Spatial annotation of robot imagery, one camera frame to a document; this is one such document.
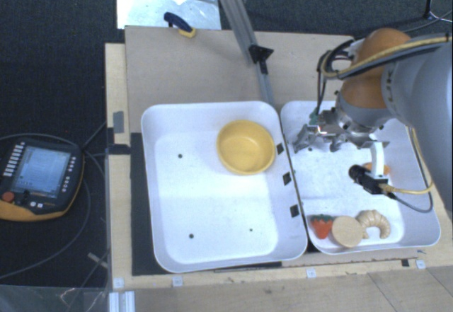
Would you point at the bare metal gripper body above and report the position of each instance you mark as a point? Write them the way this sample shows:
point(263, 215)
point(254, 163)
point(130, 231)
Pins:
point(331, 123)

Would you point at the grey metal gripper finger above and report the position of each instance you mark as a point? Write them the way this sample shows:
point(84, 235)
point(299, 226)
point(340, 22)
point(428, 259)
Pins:
point(301, 141)
point(337, 143)

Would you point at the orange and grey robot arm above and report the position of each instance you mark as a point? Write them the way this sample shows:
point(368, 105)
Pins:
point(414, 91)

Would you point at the white plastic tray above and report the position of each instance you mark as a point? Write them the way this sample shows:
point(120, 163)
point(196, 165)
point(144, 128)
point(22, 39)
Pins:
point(332, 190)
point(212, 204)

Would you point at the orange round toy food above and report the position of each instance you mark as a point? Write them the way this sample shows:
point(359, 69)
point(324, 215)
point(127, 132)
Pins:
point(386, 170)

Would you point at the yellow bowl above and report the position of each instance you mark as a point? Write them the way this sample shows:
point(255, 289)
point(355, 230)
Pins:
point(246, 148)

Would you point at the red strawberry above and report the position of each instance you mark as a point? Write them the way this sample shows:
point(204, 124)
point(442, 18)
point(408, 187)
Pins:
point(322, 227)

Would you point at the round beige biscuit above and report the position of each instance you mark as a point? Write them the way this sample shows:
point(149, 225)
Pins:
point(347, 232)

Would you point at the beige croissant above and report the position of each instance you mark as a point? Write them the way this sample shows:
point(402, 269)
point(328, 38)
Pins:
point(380, 222)

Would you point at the brown cardboard board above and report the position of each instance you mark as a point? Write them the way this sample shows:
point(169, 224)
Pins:
point(198, 66)

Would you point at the black cylinder on white bracket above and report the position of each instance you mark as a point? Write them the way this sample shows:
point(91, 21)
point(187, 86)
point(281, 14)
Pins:
point(369, 181)

